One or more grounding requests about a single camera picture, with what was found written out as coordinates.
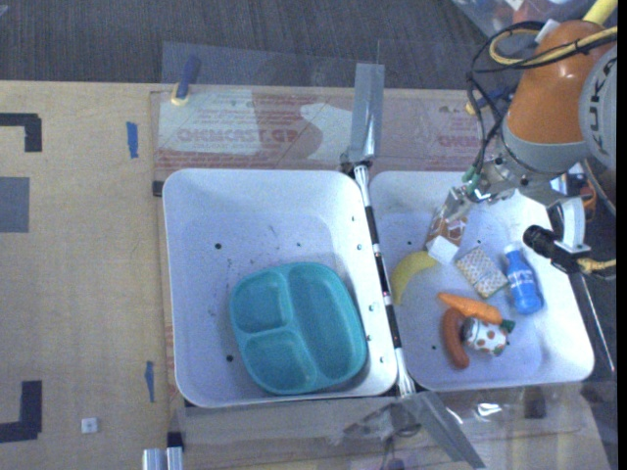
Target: orange carrot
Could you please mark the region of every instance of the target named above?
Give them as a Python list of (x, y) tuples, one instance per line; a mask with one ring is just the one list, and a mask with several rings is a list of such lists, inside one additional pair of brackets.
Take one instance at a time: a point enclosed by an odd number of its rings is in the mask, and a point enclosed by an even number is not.
[(501, 312), (495, 306), (450, 293), (438, 293), (438, 298), (448, 306), (459, 310), (466, 317), (475, 317), (496, 325), (503, 323)]

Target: brown sausage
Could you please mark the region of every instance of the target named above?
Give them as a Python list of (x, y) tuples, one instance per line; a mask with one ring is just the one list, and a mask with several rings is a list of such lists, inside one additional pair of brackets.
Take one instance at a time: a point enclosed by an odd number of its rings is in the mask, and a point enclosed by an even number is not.
[(442, 337), (444, 345), (449, 353), (451, 362), (457, 369), (465, 369), (470, 364), (470, 359), (461, 344), (459, 334), (465, 317), (455, 308), (448, 308), (442, 317)]

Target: blue bottle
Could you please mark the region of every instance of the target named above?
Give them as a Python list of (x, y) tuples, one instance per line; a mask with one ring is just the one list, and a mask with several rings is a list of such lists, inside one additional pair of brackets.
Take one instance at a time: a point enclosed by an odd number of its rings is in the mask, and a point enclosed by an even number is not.
[(516, 310), (525, 315), (538, 311), (543, 306), (542, 297), (533, 270), (523, 258), (519, 245), (508, 245), (505, 254), (509, 261), (506, 275)]

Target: yellow pole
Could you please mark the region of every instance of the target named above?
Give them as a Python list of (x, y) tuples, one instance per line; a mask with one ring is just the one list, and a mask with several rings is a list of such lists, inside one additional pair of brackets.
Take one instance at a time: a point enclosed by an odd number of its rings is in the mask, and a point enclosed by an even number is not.
[(617, 5), (618, 0), (597, 0), (588, 11), (588, 14), (584, 16), (583, 21), (603, 25), (610, 14), (614, 12)]

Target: teal plate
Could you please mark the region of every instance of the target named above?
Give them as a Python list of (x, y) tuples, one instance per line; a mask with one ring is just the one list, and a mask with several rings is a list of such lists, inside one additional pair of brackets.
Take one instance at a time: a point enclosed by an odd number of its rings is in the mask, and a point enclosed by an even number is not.
[(253, 273), (235, 286), (229, 308), (246, 369), (267, 392), (298, 395), (337, 386), (365, 363), (359, 312), (342, 279), (323, 264)]

